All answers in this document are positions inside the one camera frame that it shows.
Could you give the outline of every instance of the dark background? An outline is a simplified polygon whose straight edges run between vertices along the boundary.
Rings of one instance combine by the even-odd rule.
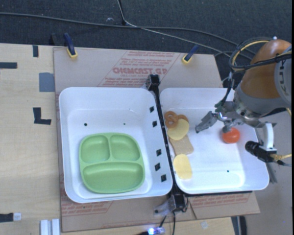
[[[123,18],[118,0],[0,0],[0,43],[63,46],[66,32],[76,47],[188,52],[199,43],[204,47],[200,46],[198,53],[216,55],[224,79],[230,71],[229,57],[220,52],[230,54],[236,44],[253,37],[276,36],[292,42],[292,0],[120,1]],[[184,28],[154,30],[191,42],[133,29],[124,25],[124,20],[135,26]],[[238,59],[241,63],[249,61],[246,57]]]

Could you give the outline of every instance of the white tray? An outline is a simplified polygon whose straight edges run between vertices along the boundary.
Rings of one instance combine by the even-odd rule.
[[[67,88],[60,94],[59,108],[64,186],[70,199],[88,203],[163,196],[171,190],[172,174],[151,92],[142,88]],[[83,184],[79,170],[79,144],[87,135],[108,132],[131,135],[139,144],[145,180],[136,190],[99,194]]]
[[[245,150],[247,141],[258,141],[255,130],[244,124],[236,126],[241,133],[235,144],[221,140],[224,124],[217,121],[198,134],[195,126],[225,95],[220,88],[167,88],[160,94],[163,114],[174,111],[184,114],[190,123],[188,136],[194,152],[187,155],[193,171],[189,180],[175,177],[178,187],[189,194],[261,190],[267,187],[269,175],[266,164]],[[233,99],[233,91],[227,100]],[[169,143],[171,160],[174,150]]]

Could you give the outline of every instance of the green plate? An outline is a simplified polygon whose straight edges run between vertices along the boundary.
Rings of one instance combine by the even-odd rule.
[[[135,190],[145,180],[139,145],[123,133],[86,136],[79,146],[79,166],[85,186],[96,193]]]

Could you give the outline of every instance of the table surface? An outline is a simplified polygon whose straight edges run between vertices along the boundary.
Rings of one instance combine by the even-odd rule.
[[[53,73],[53,47],[0,44],[0,62],[17,62],[17,69],[0,70],[0,213],[20,212],[21,221],[0,223],[0,234],[39,234],[40,220],[60,219],[60,188],[55,93],[40,92],[39,73]],[[34,124],[33,108],[42,119]],[[164,224],[171,234],[173,223]],[[110,228],[74,234],[137,234],[148,225]],[[175,234],[233,235],[230,217],[181,221]]]

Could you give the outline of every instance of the tan bread slice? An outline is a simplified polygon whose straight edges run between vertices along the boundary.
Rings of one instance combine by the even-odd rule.
[[[187,135],[185,135],[181,140],[173,140],[170,139],[170,143],[173,146],[174,152],[176,155],[179,154],[191,154],[194,151],[194,147],[192,146],[190,139]]]
[[[180,179],[190,179],[192,177],[191,164],[185,154],[177,155],[173,160],[173,166]]]
[[[167,134],[169,138],[173,140],[181,140],[189,131],[190,124],[180,118],[177,122],[177,125],[174,128],[169,128],[167,131]]]

